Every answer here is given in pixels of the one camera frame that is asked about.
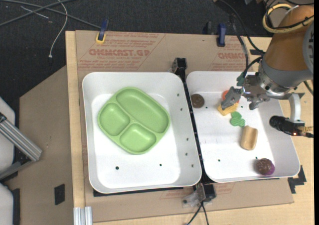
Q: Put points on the green divided plate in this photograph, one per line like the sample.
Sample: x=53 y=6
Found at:
x=134 y=119

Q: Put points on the yellow block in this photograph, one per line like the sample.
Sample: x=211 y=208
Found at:
x=225 y=111

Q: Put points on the white plastic tray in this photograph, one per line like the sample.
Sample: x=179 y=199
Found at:
x=139 y=169
x=224 y=149

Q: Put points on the black cylinder on white bracket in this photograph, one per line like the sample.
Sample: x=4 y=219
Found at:
x=281 y=122

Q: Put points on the tan bread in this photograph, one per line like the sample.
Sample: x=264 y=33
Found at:
x=248 y=138

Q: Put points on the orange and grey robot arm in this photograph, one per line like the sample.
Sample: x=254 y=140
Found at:
x=284 y=49

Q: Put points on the brown cardboard board red print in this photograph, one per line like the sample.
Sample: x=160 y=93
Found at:
x=139 y=52

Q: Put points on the green broccoli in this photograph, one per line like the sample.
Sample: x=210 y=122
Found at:
x=236 y=119

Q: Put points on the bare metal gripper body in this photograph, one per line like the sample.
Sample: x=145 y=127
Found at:
x=259 y=89

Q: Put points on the purple grapes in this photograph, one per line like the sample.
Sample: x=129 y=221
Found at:
x=264 y=166

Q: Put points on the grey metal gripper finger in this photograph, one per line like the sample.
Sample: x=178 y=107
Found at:
x=230 y=97
x=255 y=105

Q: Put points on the thin black rod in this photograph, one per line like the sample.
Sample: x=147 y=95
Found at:
x=195 y=129

